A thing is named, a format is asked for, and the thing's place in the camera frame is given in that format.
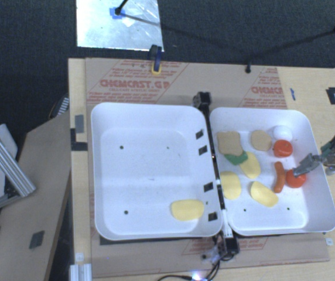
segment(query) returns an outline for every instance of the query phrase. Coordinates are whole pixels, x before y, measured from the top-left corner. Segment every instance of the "black clip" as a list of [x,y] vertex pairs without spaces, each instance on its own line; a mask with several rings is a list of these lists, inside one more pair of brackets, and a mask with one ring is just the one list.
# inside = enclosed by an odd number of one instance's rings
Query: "black clip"
[[247,63],[247,67],[245,68],[245,72],[249,74],[251,72],[251,61]]
[[152,74],[159,75],[161,73],[161,57],[162,47],[153,44],[149,49],[147,59],[153,60]]

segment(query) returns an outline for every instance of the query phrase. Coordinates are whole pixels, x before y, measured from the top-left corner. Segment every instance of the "toy bread slice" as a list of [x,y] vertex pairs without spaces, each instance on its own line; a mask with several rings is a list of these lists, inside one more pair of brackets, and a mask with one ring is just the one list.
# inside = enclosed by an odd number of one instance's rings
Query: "toy bread slice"
[[272,147],[272,139],[265,131],[256,130],[251,134],[251,144],[256,150],[268,151]]
[[241,156],[243,148],[240,144],[240,134],[236,131],[218,132],[218,149],[224,155]]

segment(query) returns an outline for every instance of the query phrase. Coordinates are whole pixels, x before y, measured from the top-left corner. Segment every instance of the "cardboard sheet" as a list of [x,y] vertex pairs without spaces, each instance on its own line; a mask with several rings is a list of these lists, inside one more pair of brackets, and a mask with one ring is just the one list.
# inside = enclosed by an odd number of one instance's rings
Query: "cardboard sheet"
[[[93,277],[205,270],[201,256],[212,238],[111,242],[94,226],[93,161],[90,114],[101,102],[190,105],[199,91],[209,91],[215,107],[286,109],[278,70],[244,66],[163,62],[159,76],[144,60],[86,59],[88,170],[90,181],[91,263]],[[223,268],[328,261],[322,234],[242,238],[240,254]]]

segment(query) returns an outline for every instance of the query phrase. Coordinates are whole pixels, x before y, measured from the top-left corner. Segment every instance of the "wooden board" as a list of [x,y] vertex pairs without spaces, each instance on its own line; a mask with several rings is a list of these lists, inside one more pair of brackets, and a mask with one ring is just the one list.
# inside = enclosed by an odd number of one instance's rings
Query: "wooden board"
[[[69,114],[27,134],[19,165],[35,184],[0,214],[0,280],[48,280],[69,195]],[[41,246],[29,249],[44,231]]]

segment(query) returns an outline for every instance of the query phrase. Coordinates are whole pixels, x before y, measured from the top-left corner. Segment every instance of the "yellow toy potato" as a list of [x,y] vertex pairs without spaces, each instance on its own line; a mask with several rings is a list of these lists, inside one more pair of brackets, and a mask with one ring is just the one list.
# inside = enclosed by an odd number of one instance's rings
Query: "yellow toy potato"
[[170,210],[179,221],[195,220],[203,215],[204,203],[200,200],[179,200],[171,203]]
[[238,198],[242,190],[238,175],[229,171],[222,172],[220,177],[225,198],[229,200]]
[[252,152],[246,152],[248,159],[239,166],[243,173],[250,179],[256,179],[261,174],[261,167],[256,156]]
[[251,197],[260,204],[273,207],[278,202],[277,195],[258,181],[254,181],[251,186]]

